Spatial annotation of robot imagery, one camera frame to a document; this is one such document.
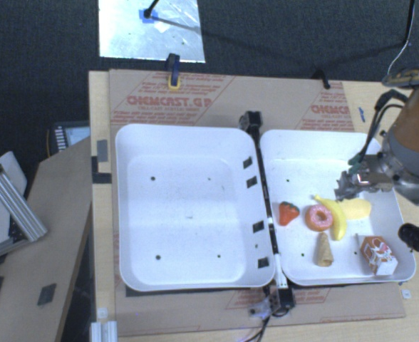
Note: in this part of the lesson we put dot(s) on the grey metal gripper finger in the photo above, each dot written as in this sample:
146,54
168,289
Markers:
342,192
347,178

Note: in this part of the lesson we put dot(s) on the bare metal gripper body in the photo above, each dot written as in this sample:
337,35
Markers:
375,176

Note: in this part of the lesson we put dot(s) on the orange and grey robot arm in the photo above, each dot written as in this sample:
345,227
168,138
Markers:
416,119

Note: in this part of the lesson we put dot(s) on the pale yellow flat slice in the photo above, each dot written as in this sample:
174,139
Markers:
357,209

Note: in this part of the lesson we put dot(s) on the yellow banana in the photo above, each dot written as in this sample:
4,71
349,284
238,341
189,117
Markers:
339,223

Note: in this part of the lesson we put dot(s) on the pink doughnut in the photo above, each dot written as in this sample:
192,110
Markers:
313,223

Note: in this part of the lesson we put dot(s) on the white plastic tray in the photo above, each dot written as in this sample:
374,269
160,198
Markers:
181,208
302,176

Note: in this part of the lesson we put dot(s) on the red strawberry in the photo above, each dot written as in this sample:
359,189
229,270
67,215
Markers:
288,214

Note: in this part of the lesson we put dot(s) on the tan ice cream cone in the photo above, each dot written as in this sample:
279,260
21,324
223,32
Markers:
323,251

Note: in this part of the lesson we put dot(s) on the orange and white carton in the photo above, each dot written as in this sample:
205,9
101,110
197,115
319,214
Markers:
378,256

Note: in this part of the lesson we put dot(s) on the thin black and white rod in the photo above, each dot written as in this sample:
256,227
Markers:
265,194

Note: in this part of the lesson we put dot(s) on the brown cardboard board red print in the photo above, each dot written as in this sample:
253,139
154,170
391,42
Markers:
209,94

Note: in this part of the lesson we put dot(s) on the black cylinder on white bracket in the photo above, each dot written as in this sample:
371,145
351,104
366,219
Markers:
418,239

